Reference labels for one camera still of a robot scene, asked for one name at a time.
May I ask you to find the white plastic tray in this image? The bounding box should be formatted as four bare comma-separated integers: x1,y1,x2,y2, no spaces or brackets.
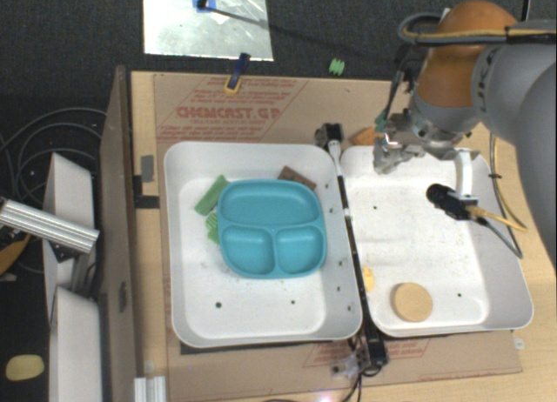
339,144,535,338
163,140,365,349

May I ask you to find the black cylinder on white bracket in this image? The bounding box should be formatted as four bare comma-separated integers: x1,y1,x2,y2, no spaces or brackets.
426,150,480,221

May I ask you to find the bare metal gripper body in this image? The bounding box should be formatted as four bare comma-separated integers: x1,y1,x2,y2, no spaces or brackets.
384,111,480,161

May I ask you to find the black block with thin wires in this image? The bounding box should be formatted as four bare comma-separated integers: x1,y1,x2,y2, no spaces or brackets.
347,333,389,372
314,122,346,150

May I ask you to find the blue divided plate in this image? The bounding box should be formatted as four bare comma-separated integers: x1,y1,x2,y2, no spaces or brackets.
216,178,328,280

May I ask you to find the thin black and white rod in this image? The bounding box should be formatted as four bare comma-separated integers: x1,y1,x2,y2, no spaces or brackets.
330,140,380,349

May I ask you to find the pale yellow oval object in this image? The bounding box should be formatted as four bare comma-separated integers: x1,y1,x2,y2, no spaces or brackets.
4,353,46,382

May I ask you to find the yellow cracker piece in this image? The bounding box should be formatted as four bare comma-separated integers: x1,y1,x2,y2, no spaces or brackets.
360,265,377,293

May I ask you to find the brown cardboard board red print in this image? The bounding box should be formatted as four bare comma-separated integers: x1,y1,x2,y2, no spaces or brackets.
130,70,524,402

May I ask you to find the small green ridged piece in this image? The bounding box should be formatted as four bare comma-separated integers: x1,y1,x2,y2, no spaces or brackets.
205,211,222,245

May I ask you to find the orange square cracker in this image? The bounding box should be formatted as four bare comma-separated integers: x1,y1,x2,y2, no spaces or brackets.
351,126,379,147

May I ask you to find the round tan biscuit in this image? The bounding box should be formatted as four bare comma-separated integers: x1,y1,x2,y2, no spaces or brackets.
391,282,434,324

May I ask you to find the brown chocolate bar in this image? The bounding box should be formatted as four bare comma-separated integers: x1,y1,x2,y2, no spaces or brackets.
278,165,318,191

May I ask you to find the green wafer bar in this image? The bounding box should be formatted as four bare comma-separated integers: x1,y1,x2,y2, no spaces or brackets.
193,174,231,218

